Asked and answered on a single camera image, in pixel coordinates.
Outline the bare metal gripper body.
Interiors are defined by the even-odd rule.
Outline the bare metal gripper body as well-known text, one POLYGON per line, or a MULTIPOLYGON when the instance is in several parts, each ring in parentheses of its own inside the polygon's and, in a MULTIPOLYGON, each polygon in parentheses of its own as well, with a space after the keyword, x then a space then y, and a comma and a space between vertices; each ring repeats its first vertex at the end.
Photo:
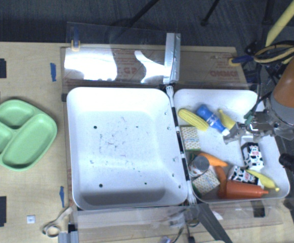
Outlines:
POLYGON ((275 136, 275 130, 279 128, 280 121, 267 109, 256 112, 250 110, 244 116, 244 124, 245 129, 254 138, 262 138, 265 136, 275 136))

